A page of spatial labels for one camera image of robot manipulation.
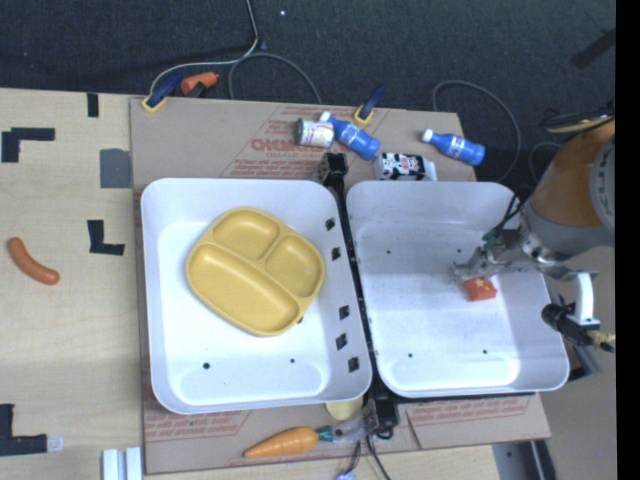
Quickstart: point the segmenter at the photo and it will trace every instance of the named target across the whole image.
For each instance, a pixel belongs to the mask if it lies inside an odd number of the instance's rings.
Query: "white cable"
[[[151,84],[151,89],[149,89],[149,93],[151,94],[156,86],[156,84],[158,83],[158,81],[164,77],[165,75],[168,75],[169,73],[171,73],[172,71],[175,71],[176,69],[183,69],[183,68],[191,68],[191,67],[198,67],[198,66],[229,66],[231,64],[235,64],[236,62],[238,62],[239,60],[244,59],[245,57],[251,55],[254,50],[256,49],[256,47],[258,46],[258,42],[259,42],[259,37],[258,37],[258,26],[256,25],[256,20],[255,17],[253,15],[253,8],[251,6],[251,0],[245,0],[246,4],[247,4],[247,10],[249,11],[249,19],[251,20],[251,28],[253,29],[253,35],[254,35],[254,40],[253,40],[253,44],[251,45],[251,47],[240,57],[238,57],[237,59],[233,59],[233,60],[227,60],[227,61],[219,61],[219,62],[192,62],[192,63],[187,63],[187,64],[180,64],[178,66],[173,66],[172,68],[169,68],[165,71],[163,71],[162,73],[160,73],[155,80],[153,81],[153,83]]]

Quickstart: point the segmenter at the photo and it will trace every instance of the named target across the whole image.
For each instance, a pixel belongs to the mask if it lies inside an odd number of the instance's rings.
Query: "orange carrot toy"
[[[326,435],[326,429],[323,427],[314,430],[311,427],[294,427],[284,432],[280,432],[274,436],[245,450],[244,457],[247,459],[256,457],[272,457],[274,455],[287,455],[290,453],[303,453],[311,450],[318,439],[323,441],[332,440]]]

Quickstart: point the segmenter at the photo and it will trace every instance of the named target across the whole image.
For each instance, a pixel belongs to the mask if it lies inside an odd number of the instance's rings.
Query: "blue clamp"
[[[384,94],[384,91],[384,85],[378,85],[371,93],[371,96],[369,96],[367,102],[363,103],[356,109],[353,114],[353,121],[355,124],[361,128],[369,124],[369,121],[371,121],[371,118],[373,117],[373,108],[378,104],[378,101]]]
[[[175,75],[169,75],[158,86],[151,91],[151,94],[142,100],[142,108],[149,114],[155,114],[160,110],[167,102],[167,96],[169,96],[180,82],[184,75],[176,73]]]

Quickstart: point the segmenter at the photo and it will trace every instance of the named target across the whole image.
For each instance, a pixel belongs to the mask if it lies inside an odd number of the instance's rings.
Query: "cardboard box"
[[[143,416],[147,473],[191,471],[269,462],[348,457],[352,444],[319,443],[312,451],[269,460],[246,460],[242,452],[256,442],[296,425],[320,427],[334,422],[324,405],[179,415],[155,399],[149,377],[144,258],[140,196],[166,177],[313,179],[324,148],[296,146],[299,118],[317,120],[328,110],[350,119],[354,108],[238,101],[170,99],[151,116],[141,98],[130,100],[132,179],[136,216],[136,256],[143,364]],[[471,167],[444,157],[420,142],[425,128],[462,135],[455,114],[377,109],[367,127],[380,152],[425,155],[436,164],[440,181],[474,181]],[[373,179],[370,161],[334,143],[346,154],[347,190]],[[454,399],[399,406],[400,424],[377,450],[415,451],[545,438],[549,427],[539,395]]]

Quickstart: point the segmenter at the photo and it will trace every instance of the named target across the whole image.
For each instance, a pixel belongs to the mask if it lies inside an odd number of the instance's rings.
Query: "bottle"
[[[469,165],[480,165],[484,158],[485,148],[453,133],[435,133],[427,128],[422,134],[422,142],[433,144],[443,155],[462,160]]]
[[[331,123],[335,131],[335,138],[340,144],[358,153],[365,160],[371,160],[380,147],[380,141],[367,135],[364,131],[349,121],[340,121],[330,112],[323,112],[320,121]]]

